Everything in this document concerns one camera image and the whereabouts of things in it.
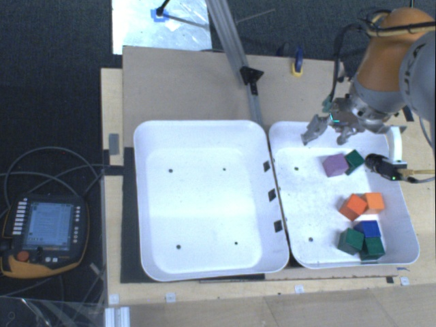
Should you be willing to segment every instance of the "black bracket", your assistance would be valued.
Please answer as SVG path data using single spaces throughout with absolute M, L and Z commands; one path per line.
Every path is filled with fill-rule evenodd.
M 262 75 L 264 75 L 264 72 L 247 67 L 245 65 L 239 71 L 243 77 L 244 84 L 250 84 L 251 94 L 258 95 L 258 86 L 256 85 L 256 82 Z
M 415 121 L 414 120 L 414 116 L 411 113 L 411 110 L 410 110 L 410 108 L 408 106 L 405 106 L 403 108 L 403 114 L 404 114 L 404 117 L 406 118 L 407 122 L 414 122 Z

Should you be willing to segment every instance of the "yellow clip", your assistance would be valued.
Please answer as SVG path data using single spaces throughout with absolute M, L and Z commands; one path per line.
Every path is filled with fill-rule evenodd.
M 301 77 L 301 76 L 302 76 L 302 67 L 301 67 L 301 70 L 300 70 L 299 72 L 297 72 L 297 71 L 295 70 L 295 63 L 292 62 L 292 66 L 291 66 L 291 74 L 294 75 L 294 76 L 296 76 L 297 78 Z

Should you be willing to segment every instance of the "blue clip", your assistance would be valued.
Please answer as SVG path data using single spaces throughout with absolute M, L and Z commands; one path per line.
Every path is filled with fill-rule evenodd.
M 295 62 L 292 64 L 292 75 L 302 76 L 302 47 L 298 46 L 295 52 Z
M 150 10 L 151 18 L 155 22 L 165 22 L 166 20 L 169 20 L 168 13 L 166 10 L 163 11 L 164 13 L 160 17 L 156 14 L 156 10 L 157 10 L 157 8 L 155 8 L 154 10 Z

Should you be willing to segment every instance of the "toy block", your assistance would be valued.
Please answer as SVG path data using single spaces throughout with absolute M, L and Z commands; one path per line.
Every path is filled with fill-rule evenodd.
M 334 177 L 344 173 L 348 170 L 349 166 L 344 154 L 336 154 L 327 157 L 323 163 L 324 171 L 326 171 L 327 177 Z
M 365 162 L 364 158 L 356 150 L 348 153 L 345 156 L 345 159 L 347 160 L 349 166 L 349 168 L 345 171 L 345 174 L 348 176 L 353 173 L 357 167 L 363 165 Z
M 382 193 L 365 193 L 363 200 L 368 204 L 365 214 L 376 215 L 384 210 L 384 201 Z
M 354 229 L 364 234 L 365 238 L 380 237 L 380 229 L 377 221 L 360 221 L 354 226 Z
M 383 243 L 380 237 L 368 237 L 363 241 L 361 260 L 377 260 L 385 254 Z
M 363 241 L 364 235 L 361 232 L 348 228 L 341 233 L 338 249 L 353 255 L 362 250 Z
M 352 194 L 342 205 L 339 212 L 345 215 L 350 221 L 355 220 L 367 209 L 367 202 L 357 196 Z

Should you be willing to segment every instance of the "orange block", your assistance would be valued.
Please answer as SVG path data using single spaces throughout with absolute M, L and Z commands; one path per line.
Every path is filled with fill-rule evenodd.
M 348 200 L 343 203 L 339 212 L 345 215 L 350 221 L 353 221 L 365 212 L 367 206 L 368 204 L 365 200 L 353 193 Z
M 363 200 L 368 204 L 368 209 L 365 212 L 367 215 L 376 215 L 384 210 L 382 193 L 365 193 Z

